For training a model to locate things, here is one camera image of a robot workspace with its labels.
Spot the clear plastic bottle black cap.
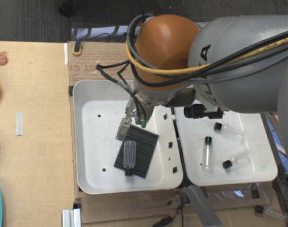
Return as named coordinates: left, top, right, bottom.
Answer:
left=201, top=136, right=214, bottom=171
left=213, top=122, right=246, bottom=142
left=122, top=140, right=137, bottom=176
left=222, top=148, right=251, bottom=170
left=254, top=204, right=288, bottom=222

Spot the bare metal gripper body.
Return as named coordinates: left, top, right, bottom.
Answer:
left=124, top=92, right=168, bottom=127

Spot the black ribbed rectangular mat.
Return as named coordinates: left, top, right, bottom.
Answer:
left=113, top=124, right=159, bottom=179

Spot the brown cardboard board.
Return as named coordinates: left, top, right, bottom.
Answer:
left=67, top=41, right=288, bottom=224

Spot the white plastic tray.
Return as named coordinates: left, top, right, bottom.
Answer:
left=173, top=102, right=279, bottom=187
left=72, top=79, right=184, bottom=195

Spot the thin black rod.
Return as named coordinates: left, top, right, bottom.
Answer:
left=170, top=107, right=189, bottom=187

